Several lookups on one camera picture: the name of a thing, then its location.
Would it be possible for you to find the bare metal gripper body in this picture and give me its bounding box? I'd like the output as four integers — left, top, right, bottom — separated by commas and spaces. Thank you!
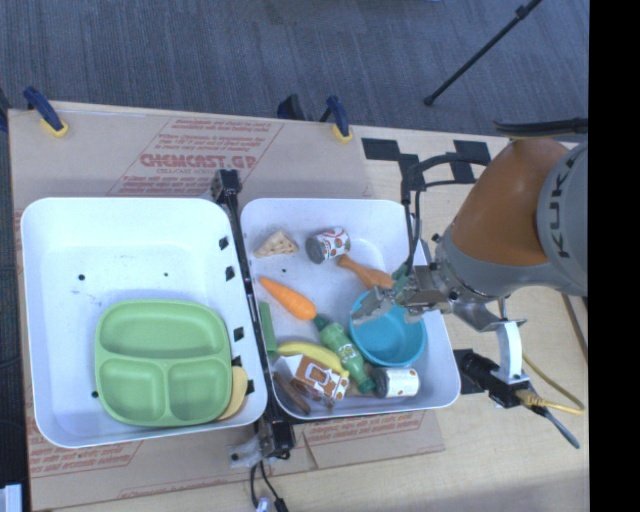
398, 263, 457, 317

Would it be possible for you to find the orange-brown toy drumstick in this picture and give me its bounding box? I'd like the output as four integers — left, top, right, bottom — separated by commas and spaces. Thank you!
336, 253, 397, 292

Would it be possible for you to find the white plastic tray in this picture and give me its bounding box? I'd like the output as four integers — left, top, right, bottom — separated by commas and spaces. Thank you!
19, 196, 269, 450
239, 197, 462, 421

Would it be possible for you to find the blue bowl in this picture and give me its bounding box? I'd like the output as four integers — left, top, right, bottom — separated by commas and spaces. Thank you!
348, 288, 428, 368

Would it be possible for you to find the green bottle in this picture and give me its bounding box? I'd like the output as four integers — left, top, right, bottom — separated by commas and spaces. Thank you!
313, 314, 377, 396

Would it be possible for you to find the small white can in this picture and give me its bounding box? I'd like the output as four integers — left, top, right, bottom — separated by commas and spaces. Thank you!
371, 366, 421, 400

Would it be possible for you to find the small can with fruit print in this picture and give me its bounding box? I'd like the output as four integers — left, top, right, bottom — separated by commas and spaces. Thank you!
304, 225, 353, 266

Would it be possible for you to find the yellow banana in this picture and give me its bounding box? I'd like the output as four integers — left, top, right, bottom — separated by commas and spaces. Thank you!
275, 340, 351, 379

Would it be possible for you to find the orange carrot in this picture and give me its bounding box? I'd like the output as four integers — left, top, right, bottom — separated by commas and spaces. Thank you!
257, 275, 318, 322

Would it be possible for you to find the orange and white carton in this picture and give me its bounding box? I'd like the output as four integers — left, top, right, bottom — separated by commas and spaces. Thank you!
288, 353, 351, 402

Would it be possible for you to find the green rectangular piece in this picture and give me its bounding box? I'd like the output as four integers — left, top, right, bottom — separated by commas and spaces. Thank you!
257, 300, 279, 354

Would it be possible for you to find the beige triangular biscuit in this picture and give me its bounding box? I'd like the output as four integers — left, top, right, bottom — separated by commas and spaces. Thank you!
252, 229, 300, 260

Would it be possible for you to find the brown sausage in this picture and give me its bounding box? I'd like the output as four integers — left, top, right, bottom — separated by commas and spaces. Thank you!
271, 370, 313, 417

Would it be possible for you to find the yellow flat round toy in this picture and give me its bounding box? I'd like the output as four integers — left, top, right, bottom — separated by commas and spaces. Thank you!
215, 364, 250, 422

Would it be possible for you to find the green divided plate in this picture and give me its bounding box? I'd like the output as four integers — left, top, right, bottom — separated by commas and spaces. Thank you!
93, 298, 235, 428

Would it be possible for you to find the black tripod leg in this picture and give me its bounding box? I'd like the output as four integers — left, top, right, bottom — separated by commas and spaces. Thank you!
423, 0, 544, 107

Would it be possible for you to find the brown cardboard board, red print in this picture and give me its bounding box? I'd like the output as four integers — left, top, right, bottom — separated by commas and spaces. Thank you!
7, 100, 447, 512

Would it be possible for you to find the black cylinder on white bracket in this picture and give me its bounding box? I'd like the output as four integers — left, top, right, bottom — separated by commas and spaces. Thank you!
459, 319, 532, 409

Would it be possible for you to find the black block with thin wires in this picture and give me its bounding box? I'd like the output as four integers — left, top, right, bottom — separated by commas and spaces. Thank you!
252, 418, 297, 459
209, 168, 244, 204

